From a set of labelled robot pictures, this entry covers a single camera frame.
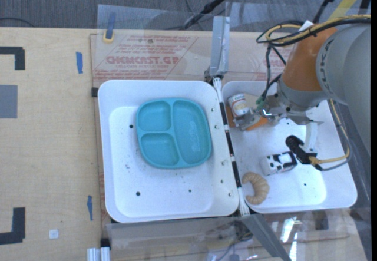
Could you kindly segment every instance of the teal plate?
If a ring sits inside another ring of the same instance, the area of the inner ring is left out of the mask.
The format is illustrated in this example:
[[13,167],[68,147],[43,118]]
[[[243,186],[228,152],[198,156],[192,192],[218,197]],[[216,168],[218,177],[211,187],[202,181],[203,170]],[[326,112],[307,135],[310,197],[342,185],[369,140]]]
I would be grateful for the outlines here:
[[177,169],[198,166],[211,155],[211,135],[203,109],[183,98],[151,100],[136,113],[143,158],[152,166]]

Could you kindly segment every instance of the white small square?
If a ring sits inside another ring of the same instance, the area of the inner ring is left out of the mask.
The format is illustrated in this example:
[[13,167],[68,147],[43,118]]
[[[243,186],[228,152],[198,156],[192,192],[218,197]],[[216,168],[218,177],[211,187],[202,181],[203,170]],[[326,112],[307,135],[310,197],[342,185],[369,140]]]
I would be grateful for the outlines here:
[[50,239],[58,239],[59,238],[59,230],[49,230],[49,238]]

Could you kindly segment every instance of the wooden surface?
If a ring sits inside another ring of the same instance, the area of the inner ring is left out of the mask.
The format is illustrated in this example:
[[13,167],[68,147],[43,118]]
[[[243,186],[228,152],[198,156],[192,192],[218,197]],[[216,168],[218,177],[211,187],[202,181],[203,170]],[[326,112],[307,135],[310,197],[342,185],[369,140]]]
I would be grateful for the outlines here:
[[[0,245],[0,260],[84,260],[100,246],[90,33],[0,28],[0,46],[26,53],[18,71],[0,55],[0,84],[18,86],[18,117],[0,119],[0,233],[11,231],[13,208],[26,210],[25,239]],[[54,229],[58,239],[49,238]]]

